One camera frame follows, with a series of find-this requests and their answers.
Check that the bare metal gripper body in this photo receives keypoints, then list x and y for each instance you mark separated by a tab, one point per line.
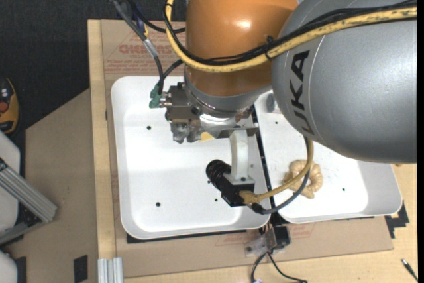
180	106

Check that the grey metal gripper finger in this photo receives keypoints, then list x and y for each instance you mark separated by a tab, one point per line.
179	133
196	133

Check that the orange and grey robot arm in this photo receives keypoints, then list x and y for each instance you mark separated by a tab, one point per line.
348	83

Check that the white plastic tray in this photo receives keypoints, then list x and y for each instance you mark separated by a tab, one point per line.
165	169
344	189

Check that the brown cardboard board red print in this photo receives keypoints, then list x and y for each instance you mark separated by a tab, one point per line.
198	258

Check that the beige toy croissant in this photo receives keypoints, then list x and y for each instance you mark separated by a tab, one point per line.
316	180

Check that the black cylinder on white bracket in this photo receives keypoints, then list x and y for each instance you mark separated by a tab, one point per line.
239	155

